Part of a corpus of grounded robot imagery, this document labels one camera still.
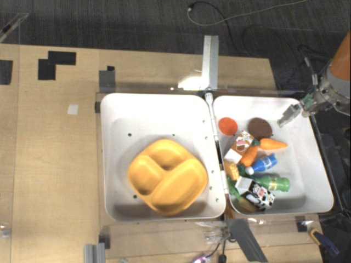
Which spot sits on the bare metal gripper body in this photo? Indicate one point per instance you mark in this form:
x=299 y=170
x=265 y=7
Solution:
x=329 y=97

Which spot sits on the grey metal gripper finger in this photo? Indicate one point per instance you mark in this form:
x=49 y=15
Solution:
x=288 y=115

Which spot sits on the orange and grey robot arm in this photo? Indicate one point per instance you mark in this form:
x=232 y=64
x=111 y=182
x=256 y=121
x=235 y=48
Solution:
x=342 y=56

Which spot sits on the brown biscuit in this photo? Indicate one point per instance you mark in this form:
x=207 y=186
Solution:
x=260 y=128

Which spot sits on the orange carrot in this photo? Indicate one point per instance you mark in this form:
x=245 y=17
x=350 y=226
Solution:
x=250 y=155
x=272 y=144

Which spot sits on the white plastic tray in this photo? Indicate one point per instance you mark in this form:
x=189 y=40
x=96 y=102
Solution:
x=123 y=114
x=301 y=160

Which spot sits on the blue bottle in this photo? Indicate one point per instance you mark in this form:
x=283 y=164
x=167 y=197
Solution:
x=264 y=163

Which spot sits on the orange cake print carton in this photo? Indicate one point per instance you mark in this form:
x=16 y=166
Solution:
x=241 y=144

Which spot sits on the orange ball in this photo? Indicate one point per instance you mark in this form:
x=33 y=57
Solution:
x=227 y=125

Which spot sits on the green bottle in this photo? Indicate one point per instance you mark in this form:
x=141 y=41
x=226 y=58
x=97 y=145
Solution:
x=274 y=183

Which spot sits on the yellow corn cob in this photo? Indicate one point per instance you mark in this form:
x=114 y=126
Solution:
x=231 y=170

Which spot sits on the cow print milk carton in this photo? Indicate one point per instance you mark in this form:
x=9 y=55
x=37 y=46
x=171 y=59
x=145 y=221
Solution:
x=259 y=194

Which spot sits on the tan bread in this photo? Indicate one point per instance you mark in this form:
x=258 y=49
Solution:
x=246 y=205

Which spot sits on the yellow divided plate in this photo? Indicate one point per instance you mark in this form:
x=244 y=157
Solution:
x=164 y=177

